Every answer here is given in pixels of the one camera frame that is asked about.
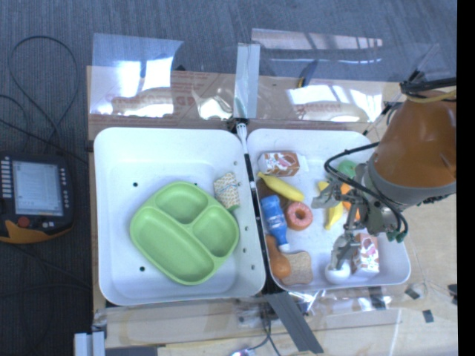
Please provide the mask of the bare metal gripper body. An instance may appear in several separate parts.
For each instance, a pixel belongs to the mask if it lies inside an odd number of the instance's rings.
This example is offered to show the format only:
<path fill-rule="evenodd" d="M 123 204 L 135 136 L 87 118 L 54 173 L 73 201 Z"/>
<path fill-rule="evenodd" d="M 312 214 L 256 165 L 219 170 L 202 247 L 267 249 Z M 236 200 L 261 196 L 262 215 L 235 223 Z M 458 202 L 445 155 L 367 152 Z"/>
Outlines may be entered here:
<path fill-rule="evenodd" d="M 400 229 L 398 211 L 391 210 L 381 199 L 360 193 L 343 195 L 343 202 L 350 204 L 344 233 L 353 234 L 356 230 L 366 229 L 367 233 L 378 236 L 385 233 L 396 236 Z"/>

